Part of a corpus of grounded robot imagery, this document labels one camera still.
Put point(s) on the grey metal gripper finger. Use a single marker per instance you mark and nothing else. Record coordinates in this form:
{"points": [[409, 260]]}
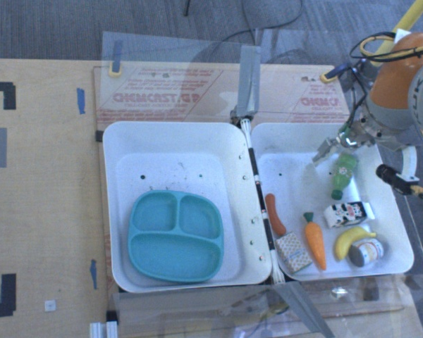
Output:
{"points": [[325, 156], [325, 145]]}

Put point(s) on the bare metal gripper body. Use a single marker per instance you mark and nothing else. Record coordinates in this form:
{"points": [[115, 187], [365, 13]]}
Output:
{"points": [[361, 134]]}

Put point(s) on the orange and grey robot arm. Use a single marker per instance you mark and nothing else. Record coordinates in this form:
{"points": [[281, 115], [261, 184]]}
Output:
{"points": [[391, 83]]}

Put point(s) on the green plastic bottle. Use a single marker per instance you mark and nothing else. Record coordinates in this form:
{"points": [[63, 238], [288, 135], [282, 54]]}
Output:
{"points": [[342, 174]]}

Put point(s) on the white plastic tray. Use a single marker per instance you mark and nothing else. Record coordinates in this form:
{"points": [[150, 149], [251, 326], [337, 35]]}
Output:
{"points": [[183, 146], [296, 174]]}

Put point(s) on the white cow print carton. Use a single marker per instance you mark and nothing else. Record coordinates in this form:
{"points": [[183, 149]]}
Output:
{"points": [[347, 215]]}

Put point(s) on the thin black and white rod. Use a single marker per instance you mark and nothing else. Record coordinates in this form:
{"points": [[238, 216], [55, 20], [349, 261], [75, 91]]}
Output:
{"points": [[257, 181]]}

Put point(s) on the brown toy sausage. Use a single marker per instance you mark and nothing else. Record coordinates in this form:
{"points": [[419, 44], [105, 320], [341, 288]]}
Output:
{"points": [[275, 217]]}

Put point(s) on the orange toy carrot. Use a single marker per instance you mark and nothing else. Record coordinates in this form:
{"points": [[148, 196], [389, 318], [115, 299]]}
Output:
{"points": [[315, 241]]}

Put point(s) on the yellow banana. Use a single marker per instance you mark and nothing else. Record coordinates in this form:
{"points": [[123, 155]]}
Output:
{"points": [[345, 241]]}

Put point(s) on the beige patterned packet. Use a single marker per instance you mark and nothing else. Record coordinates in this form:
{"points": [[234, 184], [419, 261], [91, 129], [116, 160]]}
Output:
{"points": [[293, 253]]}

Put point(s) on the small white labelled can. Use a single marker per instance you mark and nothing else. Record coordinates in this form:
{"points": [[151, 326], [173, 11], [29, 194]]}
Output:
{"points": [[368, 252]]}

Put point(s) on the brown cardboard board red print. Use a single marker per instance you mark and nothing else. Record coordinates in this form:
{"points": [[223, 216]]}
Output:
{"points": [[204, 93]]}

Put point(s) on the blue divided plate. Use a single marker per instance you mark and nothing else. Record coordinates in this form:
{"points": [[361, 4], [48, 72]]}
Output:
{"points": [[176, 255]]}

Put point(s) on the black cylinder on white bracket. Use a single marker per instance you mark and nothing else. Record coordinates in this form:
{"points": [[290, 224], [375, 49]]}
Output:
{"points": [[396, 180]]}

